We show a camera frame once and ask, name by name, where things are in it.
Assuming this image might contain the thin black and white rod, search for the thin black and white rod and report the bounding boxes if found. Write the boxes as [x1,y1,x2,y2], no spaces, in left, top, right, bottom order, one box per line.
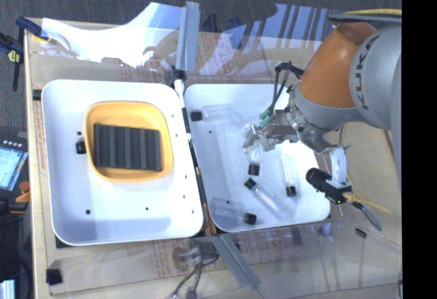
[173,79,216,236]

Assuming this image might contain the clear bottle with black cap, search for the clear bottle with black cap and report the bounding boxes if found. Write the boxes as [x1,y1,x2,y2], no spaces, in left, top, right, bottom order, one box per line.
[246,145,265,177]
[280,154,298,197]
[209,197,258,226]
[190,104,240,122]
[243,177,295,220]

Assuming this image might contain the black cylinder on white bracket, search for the black cylinder on white bracket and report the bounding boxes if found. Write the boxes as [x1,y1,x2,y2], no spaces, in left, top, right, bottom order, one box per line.
[305,145,353,205]

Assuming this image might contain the yellow plastic tub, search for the yellow plastic tub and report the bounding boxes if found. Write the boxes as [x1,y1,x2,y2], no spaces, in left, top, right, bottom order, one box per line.
[83,100,175,184]

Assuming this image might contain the black ribbed rack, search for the black ribbed rack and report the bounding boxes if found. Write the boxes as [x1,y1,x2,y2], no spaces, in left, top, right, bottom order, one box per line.
[92,122,163,173]

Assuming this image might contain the brown cardboard board, red print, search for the brown cardboard board, red print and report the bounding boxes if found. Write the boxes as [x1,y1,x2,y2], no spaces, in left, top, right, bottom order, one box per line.
[25,17,403,296]

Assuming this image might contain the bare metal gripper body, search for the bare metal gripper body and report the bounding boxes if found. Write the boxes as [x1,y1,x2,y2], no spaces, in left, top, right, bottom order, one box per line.
[264,106,330,155]

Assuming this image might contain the white plastic tray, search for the white plastic tray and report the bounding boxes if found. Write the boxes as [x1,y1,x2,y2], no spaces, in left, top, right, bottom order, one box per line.
[40,79,205,246]
[183,83,332,234]

